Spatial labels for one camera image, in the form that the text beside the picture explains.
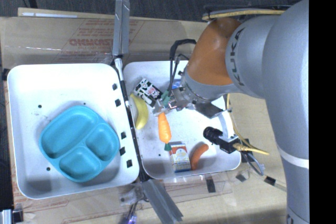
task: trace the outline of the orange carrot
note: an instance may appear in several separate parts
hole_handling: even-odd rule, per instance
[[[200,160],[201,155],[209,149],[208,144],[203,144],[199,146],[190,160],[191,170],[196,170],[198,166],[198,161]]]
[[[167,120],[166,114],[162,112],[157,117],[159,121],[159,138],[166,144],[165,150],[169,151],[171,147],[168,145],[170,139],[172,138],[172,133],[170,131],[169,122]]]

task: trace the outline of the sink basin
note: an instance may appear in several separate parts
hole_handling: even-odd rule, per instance
[[[176,74],[183,71],[187,61],[180,61]],[[147,78],[159,90],[164,92],[169,85],[170,62],[132,62],[125,66],[124,79],[128,95],[132,93],[142,78]],[[213,102],[214,105],[225,109],[223,98]],[[172,110],[166,115],[172,132],[171,143],[179,142],[186,146],[189,156],[202,143],[209,145],[209,149],[199,160],[197,170],[175,172],[172,168],[169,152],[164,150],[164,143],[159,139],[158,118],[153,115],[151,107],[148,105],[149,119],[147,124],[136,131],[138,138],[141,161],[147,174],[156,179],[168,179],[174,177],[186,177],[208,173],[216,173],[236,169],[241,162],[240,152],[235,151],[228,154],[222,151],[218,145],[203,137],[206,127],[212,126],[222,130],[222,124],[218,117],[208,119],[195,110],[183,109],[181,111]],[[223,120],[227,126],[229,134],[233,135],[233,125],[228,112],[223,112]]]
[[[22,65],[9,72],[7,82],[17,184],[23,195],[43,199],[127,185],[136,180],[139,163],[118,74],[111,66],[102,63]],[[39,148],[40,135],[49,123],[76,106],[95,111],[111,126],[120,141],[113,160],[97,176],[86,178],[85,182],[66,177]],[[96,130],[98,141],[105,135],[104,126]],[[109,160],[109,150],[104,151],[105,145],[97,143],[97,137],[82,137],[85,139],[82,146],[73,143],[77,148],[72,151],[72,156],[59,161],[64,172],[68,172],[73,163],[78,163],[79,155],[87,157],[87,171],[99,170],[99,165]],[[54,158],[65,152],[56,146],[46,150]]]

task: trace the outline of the cardboard box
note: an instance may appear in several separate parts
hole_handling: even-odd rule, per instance
[[[19,9],[20,17],[0,20],[2,67],[46,63],[112,61],[114,15],[81,14]],[[198,40],[206,23],[130,17],[129,53],[133,61],[168,60],[179,39]],[[194,45],[179,46],[176,53],[191,54]]]

